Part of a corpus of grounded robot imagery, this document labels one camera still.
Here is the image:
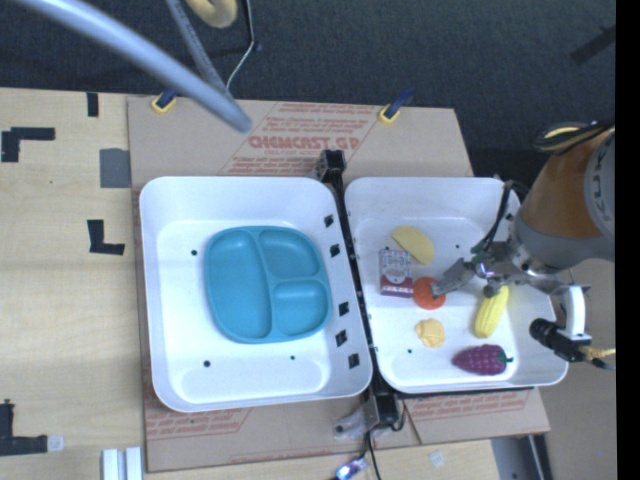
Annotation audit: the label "blue divided plate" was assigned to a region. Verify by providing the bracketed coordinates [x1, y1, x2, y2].
[203, 225, 333, 345]

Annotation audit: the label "black block with thin wires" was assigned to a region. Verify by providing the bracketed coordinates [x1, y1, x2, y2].
[360, 389, 404, 429]
[317, 148, 348, 185]

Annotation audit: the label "yellow corn cob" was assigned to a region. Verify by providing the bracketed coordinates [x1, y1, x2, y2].
[473, 284, 511, 340]

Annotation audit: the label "orange round toy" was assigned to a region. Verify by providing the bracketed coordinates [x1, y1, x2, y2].
[412, 275, 448, 311]

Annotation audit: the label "white plastic tray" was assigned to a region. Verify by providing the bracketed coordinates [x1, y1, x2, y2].
[343, 176, 570, 395]
[138, 175, 374, 414]

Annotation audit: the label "purple grapes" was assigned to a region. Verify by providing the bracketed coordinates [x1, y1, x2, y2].
[451, 343, 515, 377]

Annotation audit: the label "yellow toy biscuit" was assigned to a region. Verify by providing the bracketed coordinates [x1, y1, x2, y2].
[413, 318, 447, 349]

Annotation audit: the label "black cylinder on white bracket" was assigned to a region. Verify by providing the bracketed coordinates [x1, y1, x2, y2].
[529, 284, 594, 363]

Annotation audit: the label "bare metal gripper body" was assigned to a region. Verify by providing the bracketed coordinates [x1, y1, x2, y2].
[469, 241, 565, 295]

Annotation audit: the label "red and white small carton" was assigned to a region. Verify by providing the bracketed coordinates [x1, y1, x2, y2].
[377, 247, 414, 298]

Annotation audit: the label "yellow toy wedge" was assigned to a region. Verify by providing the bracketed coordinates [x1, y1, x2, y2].
[390, 224, 437, 266]

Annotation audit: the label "brown cardboard board red print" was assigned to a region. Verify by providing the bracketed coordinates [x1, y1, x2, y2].
[126, 96, 552, 473]

